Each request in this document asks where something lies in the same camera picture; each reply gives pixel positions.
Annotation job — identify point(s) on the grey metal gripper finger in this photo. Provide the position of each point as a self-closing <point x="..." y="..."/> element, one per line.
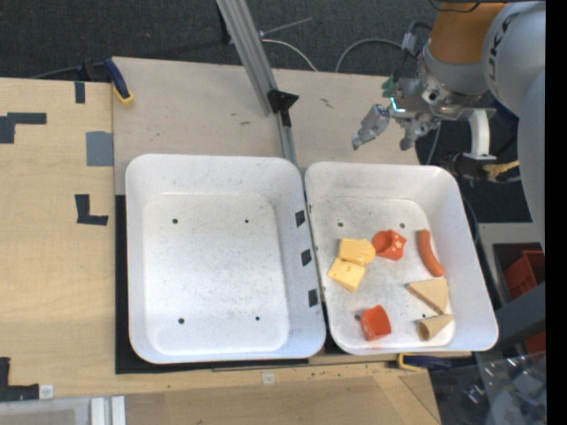
<point x="413" y="136"/>
<point x="373" y="124"/>

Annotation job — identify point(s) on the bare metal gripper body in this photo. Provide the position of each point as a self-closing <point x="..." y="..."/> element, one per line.
<point x="436" y="100"/>

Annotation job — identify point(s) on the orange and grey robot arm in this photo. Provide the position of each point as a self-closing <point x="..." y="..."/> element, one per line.
<point x="460" y="33"/>

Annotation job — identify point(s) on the white plastic tray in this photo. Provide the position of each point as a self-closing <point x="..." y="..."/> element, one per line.
<point x="212" y="264"/>
<point x="385" y="193"/>

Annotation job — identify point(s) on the red cup with star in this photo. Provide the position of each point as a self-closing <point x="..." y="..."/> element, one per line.
<point x="392" y="246"/>

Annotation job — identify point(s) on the orange sausage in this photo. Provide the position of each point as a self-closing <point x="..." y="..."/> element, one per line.
<point x="429" y="252"/>

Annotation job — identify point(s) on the yellow cheese block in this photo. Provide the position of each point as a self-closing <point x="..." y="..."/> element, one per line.
<point x="355" y="250"/>

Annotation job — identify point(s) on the yellow cheese wedge with holes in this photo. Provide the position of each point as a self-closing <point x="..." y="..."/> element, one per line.
<point x="345" y="275"/>

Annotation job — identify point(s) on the beige triangular bread slice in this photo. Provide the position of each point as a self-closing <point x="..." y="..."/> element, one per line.
<point x="432" y="292"/>

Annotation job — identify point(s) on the red plastic box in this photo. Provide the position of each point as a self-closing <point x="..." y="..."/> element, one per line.
<point x="525" y="272"/>

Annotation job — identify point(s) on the beige ice cream cone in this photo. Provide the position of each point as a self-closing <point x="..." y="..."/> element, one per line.
<point x="432" y="328"/>

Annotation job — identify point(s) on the black cylinder on white bracket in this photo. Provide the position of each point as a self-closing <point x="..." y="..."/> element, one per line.
<point x="482" y="133"/>

